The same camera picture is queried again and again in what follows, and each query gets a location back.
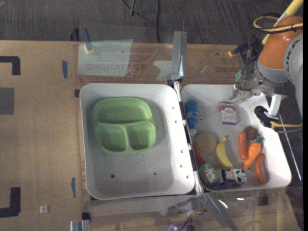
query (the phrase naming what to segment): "carrot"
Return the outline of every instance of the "carrot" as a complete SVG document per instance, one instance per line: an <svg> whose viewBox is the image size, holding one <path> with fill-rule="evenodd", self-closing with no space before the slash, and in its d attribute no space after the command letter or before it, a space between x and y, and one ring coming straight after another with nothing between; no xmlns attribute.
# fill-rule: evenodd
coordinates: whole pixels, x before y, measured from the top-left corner
<svg viewBox="0 0 308 231"><path fill-rule="evenodd" d="M244 132L239 134L239 153L242 160L246 160L248 157L247 148L246 148L246 139L247 135Z"/></svg>
<svg viewBox="0 0 308 231"><path fill-rule="evenodd" d="M193 150L193 153L194 153L194 157L196 158L196 162L197 162L197 165L198 167L201 167L203 164L206 164L206 161L203 159L200 151L199 151L199 146L194 143L192 145L192 150Z"/></svg>
<svg viewBox="0 0 308 231"><path fill-rule="evenodd" d="M248 167L252 164L255 158L259 155L261 151L261 144L259 142L253 142L248 148L248 157L244 162L243 169L248 169Z"/></svg>
<svg viewBox="0 0 308 231"><path fill-rule="evenodd" d="M260 153L256 157L255 161L255 172L257 176L258 182L264 183L265 182L265 175L263 173L263 162L264 162L265 155L263 153Z"/></svg>

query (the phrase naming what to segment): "wooden surface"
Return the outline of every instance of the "wooden surface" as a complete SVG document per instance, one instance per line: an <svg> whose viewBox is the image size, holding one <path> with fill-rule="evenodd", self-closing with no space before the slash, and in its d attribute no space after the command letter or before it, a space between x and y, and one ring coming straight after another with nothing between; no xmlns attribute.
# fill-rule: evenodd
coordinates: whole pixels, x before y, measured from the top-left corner
<svg viewBox="0 0 308 231"><path fill-rule="evenodd" d="M0 208L8 207L10 188L21 187L21 212L0 218L1 231L69 230L81 220L84 202L78 129L76 42L0 41L0 55L21 59L21 75L12 76L11 64L0 63L0 87L15 89L14 115L0 115ZM68 63L68 78L62 73ZM74 198L71 180L76 179ZM288 196L278 192L269 206L248 206L234 213L240 230L298 231ZM49 212L39 213L40 205ZM187 217L153 214L94 217L96 231L164 231ZM211 215L194 217L196 231L221 228Z"/></svg>

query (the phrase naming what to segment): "small box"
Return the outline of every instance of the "small box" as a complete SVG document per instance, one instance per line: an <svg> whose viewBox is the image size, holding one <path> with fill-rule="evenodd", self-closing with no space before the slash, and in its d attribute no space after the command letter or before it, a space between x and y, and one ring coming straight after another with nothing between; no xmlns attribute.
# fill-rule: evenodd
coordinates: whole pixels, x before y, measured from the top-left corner
<svg viewBox="0 0 308 231"><path fill-rule="evenodd" d="M246 182L246 174L243 169L219 169L216 170L219 184L215 189L237 188Z"/></svg>
<svg viewBox="0 0 308 231"><path fill-rule="evenodd" d="M220 102L219 109L220 109L222 124L229 124L229 125L237 124L237 117L234 104L229 102Z"/></svg>

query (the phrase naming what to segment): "blue mark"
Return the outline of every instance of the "blue mark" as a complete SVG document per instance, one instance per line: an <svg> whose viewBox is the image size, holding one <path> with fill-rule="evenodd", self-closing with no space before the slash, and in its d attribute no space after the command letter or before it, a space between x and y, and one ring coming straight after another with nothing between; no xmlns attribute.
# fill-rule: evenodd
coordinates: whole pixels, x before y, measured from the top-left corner
<svg viewBox="0 0 308 231"><path fill-rule="evenodd" d="M75 183L75 178L72 177L72 182L71 182L71 187L72 187L72 191L73 191L73 197L76 198L76 183Z"/></svg>
<svg viewBox="0 0 308 231"><path fill-rule="evenodd" d="M67 61L62 61L62 72L63 72L63 76L64 78L68 78L67 77Z"/></svg>

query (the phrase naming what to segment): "brown round object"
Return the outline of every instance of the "brown round object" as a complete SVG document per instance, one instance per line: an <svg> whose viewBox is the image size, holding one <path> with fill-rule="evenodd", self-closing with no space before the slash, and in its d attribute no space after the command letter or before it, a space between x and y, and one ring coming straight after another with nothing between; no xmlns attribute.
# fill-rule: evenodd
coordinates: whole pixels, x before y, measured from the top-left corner
<svg viewBox="0 0 308 231"><path fill-rule="evenodd" d="M256 130L254 127L252 126L247 126L244 129L244 133L247 136L247 139L250 141L253 141L256 139L256 137L259 135L258 130Z"/></svg>
<svg viewBox="0 0 308 231"><path fill-rule="evenodd" d="M200 131L196 134L194 138L194 143L199 146L201 152L211 152L215 150L217 145L217 140L215 136L206 131Z"/></svg>

